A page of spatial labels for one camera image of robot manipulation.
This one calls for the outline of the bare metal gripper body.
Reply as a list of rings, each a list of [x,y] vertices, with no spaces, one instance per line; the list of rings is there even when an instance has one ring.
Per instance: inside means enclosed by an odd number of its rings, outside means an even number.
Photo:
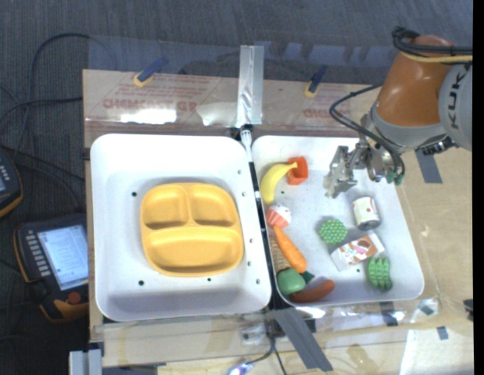
[[[365,170],[369,179],[387,179],[395,169],[394,158],[379,143],[358,141],[353,148],[345,148],[344,175],[349,183],[356,183],[355,170]]]

